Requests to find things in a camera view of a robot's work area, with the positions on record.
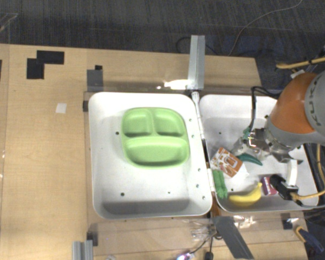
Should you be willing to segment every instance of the teal object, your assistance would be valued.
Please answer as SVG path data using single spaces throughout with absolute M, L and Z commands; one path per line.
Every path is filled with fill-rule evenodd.
M 223 172 L 220 170 L 212 170 L 214 186 L 216 187 L 217 196 L 221 199 L 228 197 L 228 190 L 225 185 Z
M 125 158 L 136 167 L 173 167 L 190 156 L 183 118 L 166 108 L 134 108 L 121 123 Z
M 247 153 L 243 153 L 239 156 L 237 156 L 237 158 L 239 160 L 241 160 L 242 162 L 251 162 L 251 163 L 254 163 L 254 164 L 257 164 L 259 166 L 262 166 L 262 163 L 260 160 L 258 160 L 257 158 L 255 158 L 254 156 L 252 155 L 249 155 Z

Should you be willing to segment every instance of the yellow cable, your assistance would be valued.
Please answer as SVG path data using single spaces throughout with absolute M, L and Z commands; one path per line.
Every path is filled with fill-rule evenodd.
M 291 197 L 292 197 L 293 201 L 297 201 L 297 200 L 301 200 L 301 199 L 307 199 L 307 198 L 313 198 L 313 197 L 319 197 L 319 196 L 322 196 L 323 194 L 325 194 L 325 176 L 324 176 L 324 173 L 322 171 L 321 164 L 320 164 L 320 151 L 321 151 L 321 146 L 318 144 L 316 146 L 316 163 L 317 163 L 317 166 L 318 166 L 318 170 L 319 170 L 319 173 L 320 173 L 321 180 L 323 181 L 323 184 L 324 184 L 324 190 L 322 190 L 322 191 L 320 191 L 318 193 L 309 194 L 307 196 L 300 196 L 297 193 L 291 193 Z
M 279 69 L 293 69 L 293 68 L 307 66 L 309 64 L 315 64 L 315 63 L 321 63 L 321 62 L 325 62 L 325 57 L 316 58 L 316 59 L 311 60 L 311 61 L 304 61 L 304 62 L 292 63 L 292 64 L 279 63 L 279 64 L 276 65 L 276 68 L 279 68 Z

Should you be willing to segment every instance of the banana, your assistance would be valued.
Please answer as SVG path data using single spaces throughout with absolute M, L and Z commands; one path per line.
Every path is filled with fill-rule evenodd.
M 237 206 L 248 207 L 254 204 L 255 202 L 257 202 L 261 198 L 261 186 L 262 183 L 259 182 L 258 185 L 249 193 L 244 194 L 242 196 L 237 194 L 232 194 L 229 195 L 228 200 Z

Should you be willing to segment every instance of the wooden table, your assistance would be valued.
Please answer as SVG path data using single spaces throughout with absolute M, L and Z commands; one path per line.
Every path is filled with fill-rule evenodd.
M 27 58 L 36 58 L 37 50 L 63 51 L 65 61 L 46 64 L 44 80 L 27 80 Z M 103 66 L 109 86 L 162 86 L 187 78 L 189 56 L 0 44 L 0 60 L 0 260 L 71 259 L 72 242 L 83 242 L 87 232 L 82 109 L 87 69 Z M 205 84 L 248 91 L 260 80 L 252 58 L 207 56 Z M 56 113 L 58 103 L 67 104 L 65 114 Z M 243 236 L 256 259 L 307 259 L 291 230 L 274 225 L 253 232 Z M 261 241 L 252 242 L 254 235 Z M 181 252 L 148 248 L 115 256 L 170 259 Z M 223 241 L 214 243 L 213 252 L 215 259 L 232 257 Z M 202 250 L 197 255 L 202 259 Z

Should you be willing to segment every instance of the dark floor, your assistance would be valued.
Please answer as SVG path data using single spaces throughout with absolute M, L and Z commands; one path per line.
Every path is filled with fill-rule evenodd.
M 299 0 L 0 0 L 0 19 L 17 13 L 1 43 L 176 53 L 176 41 L 206 35 L 227 55 L 236 35 L 254 18 Z M 188 40 L 180 44 L 188 53 Z M 233 55 L 257 59 L 263 86 L 281 89 L 289 73 L 277 61 L 314 57 L 325 44 L 325 0 L 303 0 L 245 29 Z

